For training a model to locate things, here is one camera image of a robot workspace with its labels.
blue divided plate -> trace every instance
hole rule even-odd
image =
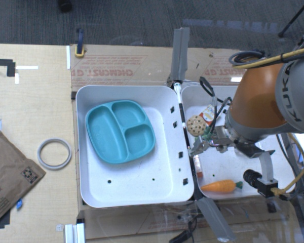
[[[96,153],[110,164],[138,159],[155,146],[151,123],[134,101],[113,101],[92,108],[86,115],[86,126]]]

dark floor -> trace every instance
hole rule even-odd
[[[278,33],[304,0],[0,0],[0,43],[67,45],[84,30],[84,43],[171,47],[173,30],[191,28],[189,47],[291,51],[304,34],[304,11]]]

orange toy carrot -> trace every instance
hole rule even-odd
[[[226,179],[204,185],[201,189],[212,192],[232,192],[236,187],[242,188],[242,182],[235,183],[231,179]]]

brown paper bag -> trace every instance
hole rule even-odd
[[[29,192],[45,173],[0,131],[0,217]]]

yellow cable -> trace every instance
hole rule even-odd
[[[266,64],[281,60],[281,59],[287,59],[289,57],[296,56],[296,55],[299,55],[299,54],[302,54],[302,53],[304,53],[304,49],[288,52],[288,53],[283,54],[282,56],[279,55],[279,56],[275,56],[275,57],[268,58],[268,59],[258,60],[256,62],[253,62],[253,63],[250,63],[250,64],[233,66],[233,68],[245,69],[245,68],[251,68],[251,67],[259,67],[259,66],[262,66],[262,65],[266,65]]]
[[[301,145],[299,144],[298,140],[294,137],[294,135],[292,135],[291,133],[288,133],[288,136],[295,142],[295,144],[297,145],[298,149],[300,150],[302,156],[303,156],[303,161],[304,161],[304,151],[301,147]],[[271,192],[274,193],[274,195],[280,195],[280,194],[284,194],[286,193],[286,191],[288,189],[290,189],[293,184],[297,183],[298,180],[304,175],[304,167],[302,169],[302,171],[295,177],[295,179],[293,179],[293,181],[291,181],[284,189],[279,189],[277,187],[271,188]]]

